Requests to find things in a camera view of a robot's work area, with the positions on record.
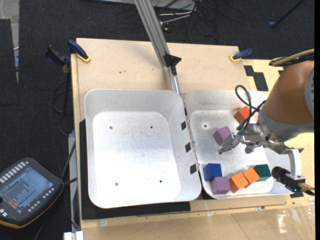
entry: table top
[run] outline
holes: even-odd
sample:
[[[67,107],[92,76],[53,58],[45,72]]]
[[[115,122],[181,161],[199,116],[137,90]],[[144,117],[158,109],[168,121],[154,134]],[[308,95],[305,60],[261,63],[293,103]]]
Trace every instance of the table top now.
[[[76,42],[91,56],[91,61],[84,63],[77,59],[75,54],[71,55],[74,130],[76,153],[79,154],[80,145],[77,141],[79,123],[85,119],[84,97],[88,91],[99,88],[166,90],[170,89],[170,79],[168,72],[161,68],[150,42],[90,38],[77,38]],[[255,72],[264,73],[269,91],[280,75],[279,68],[271,68],[268,60],[242,59],[237,63],[232,63],[230,56],[239,52],[237,46],[168,43],[168,47],[172,55],[182,58],[176,68],[183,99],[185,94],[191,90],[234,90],[239,84],[248,90],[256,90],[254,79],[246,75],[244,65],[252,66]],[[301,134],[286,144],[289,147],[304,148],[301,153],[302,174],[306,176],[306,182],[314,186],[314,134]],[[77,164],[77,172],[80,174],[78,155]],[[115,227],[121,225],[123,230],[130,231],[134,230],[134,225],[148,220],[148,222],[153,221],[155,230],[161,232],[162,227],[170,228],[171,220],[189,219],[188,223],[192,224],[192,227],[198,227],[205,226],[208,222],[206,218],[203,218],[205,221],[203,222],[199,217],[207,217],[208,214],[232,215],[239,212],[253,212],[257,207],[265,207],[266,210],[289,209],[307,206],[310,202],[310,196],[291,199],[289,195],[272,195],[212,200],[204,200],[200,196],[190,202],[190,212],[108,218],[107,224]],[[99,239],[98,229],[101,223],[102,221],[98,219],[81,220],[80,222],[85,235],[88,229],[88,234],[95,232],[96,239]],[[213,232],[210,225],[206,230]],[[140,237],[140,239],[150,238],[146,234],[145,238]]]

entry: wooden table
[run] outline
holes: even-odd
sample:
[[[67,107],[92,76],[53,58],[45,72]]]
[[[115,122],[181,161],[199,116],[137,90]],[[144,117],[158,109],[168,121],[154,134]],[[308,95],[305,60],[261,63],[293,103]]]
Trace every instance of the wooden table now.
[[[79,123],[85,119],[86,93],[98,88],[166,90],[171,87],[168,72],[161,68],[150,42],[87,38],[78,38],[76,42],[91,56],[91,61],[84,63],[76,55],[71,55],[78,190],[80,190]],[[182,98],[191,90],[234,90],[239,84],[248,90],[256,90],[253,77],[246,76],[244,65],[251,65],[255,72],[263,72],[269,90],[279,77],[279,68],[270,67],[268,60],[243,59],[232,63],[229,56],[239,52],[237,46],[168,43],[168,47],[171,54],[182,58],[177,65]],[[301,153],[302,174],[306,176],[306,182],[314,186],[314,134],[301,134],[286,144],[289,147],[305,148]],[[90,240],[211,239],[212,234],[217,234],[216,227],[220,228],[219,234],[224,232],[224,236],[248,239],[246,234],[243,234],[243,229],[240,230],[235,214],[254,213],[261,210],[261,207],[263,210],[275,212],[278,209],[306,207],[314,199],[313,197],[311,200],[308,195],[294,199],[289,195],[270,195],[203,200],[200,196],[190,202],[190,212],[103,220],[81,219],[80,225],[85,239],[88,237]],[[216,221],[216,217],[213,219],[211,215],[219,215],[220,219]]]

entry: concrete floor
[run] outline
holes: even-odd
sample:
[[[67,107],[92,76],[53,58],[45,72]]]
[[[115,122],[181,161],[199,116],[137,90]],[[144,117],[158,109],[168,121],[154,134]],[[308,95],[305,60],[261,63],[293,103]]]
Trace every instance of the concrete floor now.
[[[0,0],[0,19],[10,19],[13,47],[19,46],[19,0]]]

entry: black bracket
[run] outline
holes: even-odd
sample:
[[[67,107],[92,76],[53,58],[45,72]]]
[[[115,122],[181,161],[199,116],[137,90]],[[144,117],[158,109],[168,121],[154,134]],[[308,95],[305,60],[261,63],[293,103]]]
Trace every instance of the black bracket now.
[[[163,58],[166,66],[171,67],[172,74],[176,76],[177,75],[176,65],[181,61],[181,58],[170,55],[170,54],[164,55]]]

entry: orange block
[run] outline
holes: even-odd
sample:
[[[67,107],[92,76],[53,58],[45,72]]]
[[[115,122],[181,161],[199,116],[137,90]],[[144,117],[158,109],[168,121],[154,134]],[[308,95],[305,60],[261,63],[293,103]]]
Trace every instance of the orange block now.
[[[250,167],[249,169],[245,170],[243,172],[243,175],[246,178],[246,180],[249,182],[248,185],[244,186],[245,188],[247,188],[249,185],[251,185],[252,183],[254,183],[254,182],[256,182],[257,180],[260,179],[259,174],[252,167]]]
[[[245,187],[249,184],[249,182],[247,181],[246,177],[244,176],[244,174],[242,172],[239,172],[239,173],[233,175],[229,179],[229,183],[230,183],[230,190],[232,193],[235,193],[239,189],[242,189],[243,187]]]
[[[249,107],[244,106],[237,113],[235,113],[233,117],[238,121],[239,124],[241,124],[244,120],[248,118],[249,112],[250,112]]]

